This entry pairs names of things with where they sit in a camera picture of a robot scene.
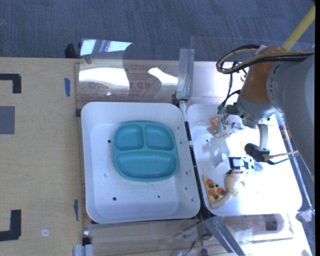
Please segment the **white tray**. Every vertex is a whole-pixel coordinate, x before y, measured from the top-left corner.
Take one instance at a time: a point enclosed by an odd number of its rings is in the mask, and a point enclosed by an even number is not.
[[[127,122],[155,122],[173,134],[179,166],[169,179],[132,181],[116,170],[112,139]],[[180,109],[169,103],[90,102],[81,111],[86,210],[97,223],[187,219],[200,209],[199,192]]]
[[[215,104],[193,104],[187,109],[187,117],[200,179],[202,175],[206,175],[225,188],[225,174],[230,169],[228,157],[245,157],[243,145],[259,145],[260,141],[259,131],[250,128],[233,133],[227,139],[215,137],[210,120],[218,116],[217,107]],[[274,115],[268,124],[267,148],[270,155],[285,153],[286,148]],[[237,187],[239,196],[233,197],[217,209],[210,207],[201,179],[203,198],[208,210],[217,216],[296,212],[302,205],[302,197],[290,161],[275,165],[262,163],[262,166],[263,171],[253,171],[247,175],[245,187]]]

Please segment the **small toy item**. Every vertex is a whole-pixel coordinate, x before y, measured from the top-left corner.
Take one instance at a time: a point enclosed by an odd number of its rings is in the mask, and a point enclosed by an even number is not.
[[[255,169],[255,162],[251,156],[229,157],[230,168],[234,173],[248,174]]]
[[[203,175],[202,179],[211,208],[216,209],[224,206],[232,198],[231,193],[227,192],[221,186],[214,183],[207,176]]]
[[[239,194],[236,189],[239,183],[242,183],[243,186],[246,185],[246,176],[244,174],[233,172],[224,179],[225,189],[235,197]]]

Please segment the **pizza slice toy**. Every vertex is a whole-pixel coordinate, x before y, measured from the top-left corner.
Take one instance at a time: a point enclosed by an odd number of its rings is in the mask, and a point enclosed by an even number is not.
[[[202,176],[202,179],[212,209],[224,206],[232,198],[233,195],[230,192],[224,190],[220,185],[213,182],[212,179],[205,175]]]

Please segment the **blue tape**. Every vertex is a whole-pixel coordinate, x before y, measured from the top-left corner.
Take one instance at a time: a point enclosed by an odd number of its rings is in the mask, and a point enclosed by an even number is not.
[[[79,221],[79,215],[78,215],[79,207],[78,207],[78,200],[77,199],[74,200],[73,209],[74,209],[76,221],[78,222]]]
[[[64,89],[67,97],[70,97],[70,80],[68,78],[64,79]]]

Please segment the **gray carpet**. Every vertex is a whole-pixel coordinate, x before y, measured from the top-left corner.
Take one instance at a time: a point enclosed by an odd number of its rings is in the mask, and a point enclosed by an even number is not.
[[[0,0],[0,57],[64,58],[68,44],[79,53],[81,39],[88,38],[192,47],[195,60],[216,61],[243,42],[283,43],[313,4],[311,0]],[[313,22],[298,42],[314,45],[315,33]],[[304,226],[315,255],[315,220]]]

